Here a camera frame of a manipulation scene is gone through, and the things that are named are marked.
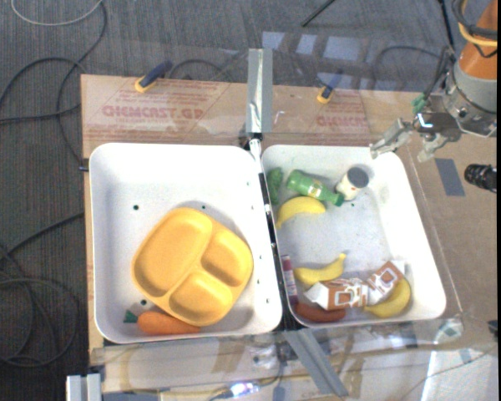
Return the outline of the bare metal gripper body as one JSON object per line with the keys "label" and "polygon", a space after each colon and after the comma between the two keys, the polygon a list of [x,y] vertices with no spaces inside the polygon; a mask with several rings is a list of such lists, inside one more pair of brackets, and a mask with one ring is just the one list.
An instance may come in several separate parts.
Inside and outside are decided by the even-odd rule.
{"label": "bare metal gripper body", "polygon": [[462,134],[497,137],[497,115],[462,95],[421,94],[412,101],[414,129],[430,138],[437,135],[458,141]]}

